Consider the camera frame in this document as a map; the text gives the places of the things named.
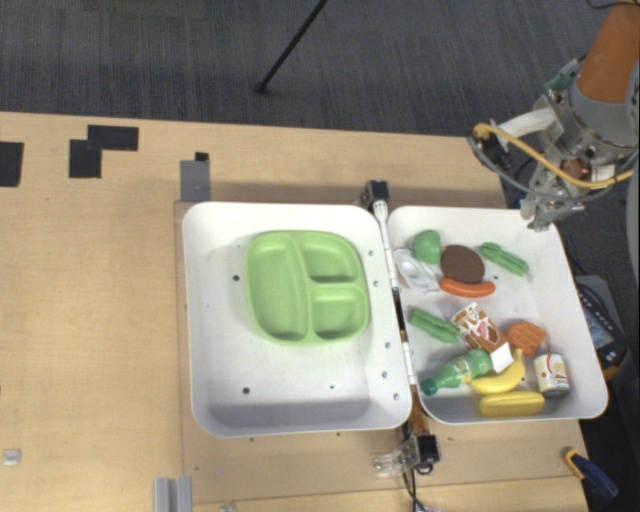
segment gray carpet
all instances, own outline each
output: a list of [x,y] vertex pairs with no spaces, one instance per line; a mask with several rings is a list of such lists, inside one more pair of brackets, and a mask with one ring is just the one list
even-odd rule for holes
[[[606,14],[582,0],[332,0],[255,94],[315,2],[2,0],[0,110],[465,135],[528,110]],[[624,201],[621,186],[559,227],[576,271],[609,283],[637,362]]]

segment banana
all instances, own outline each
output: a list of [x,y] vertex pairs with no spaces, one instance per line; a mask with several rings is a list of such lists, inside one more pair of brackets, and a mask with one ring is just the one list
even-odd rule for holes
[[488,395],[492,393],[505,393],[515,388],[524,377],[524,362],[522,361],[522,349],[516,349],[513,363],[498,375],[478,377],[469,382],[469,385],[478,393]]

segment wooden table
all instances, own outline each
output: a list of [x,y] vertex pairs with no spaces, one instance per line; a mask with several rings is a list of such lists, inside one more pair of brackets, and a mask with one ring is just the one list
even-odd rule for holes
[[[139,150],[70,179],[89,124],[139,127]],[[25,144],[20,186],[0,188],[0,450],[22,450],[0,466],[0,510],[151,510],[154,477],[183,473],[197,512],[409,510],[370,470],[395,432],[230,441],[181,413],[179,162],[209,153],[214,200],[351,203],[383,179],[392,206],[502,206],[464,140],[2,113],[0,141]],[[426,504],[587,510],[560,457],[586,451],[576,421],[431,426],[443,460],[419,479]]]

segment can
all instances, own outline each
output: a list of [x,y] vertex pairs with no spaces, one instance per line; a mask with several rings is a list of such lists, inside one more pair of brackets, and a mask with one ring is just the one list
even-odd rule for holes
[[543,354],[533,362],[540,393],[549,398],[566,395],[570,390],[569,377],[560,354]]

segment green pickle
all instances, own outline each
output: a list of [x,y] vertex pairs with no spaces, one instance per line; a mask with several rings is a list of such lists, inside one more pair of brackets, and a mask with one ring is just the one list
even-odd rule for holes
[[428,396],[432,396],[440,388],[460,387],[461,384],[488,373],[491,368],[491,356],[481,348],[475,348],[446,363],[435,377],[423,380],[420,388]]

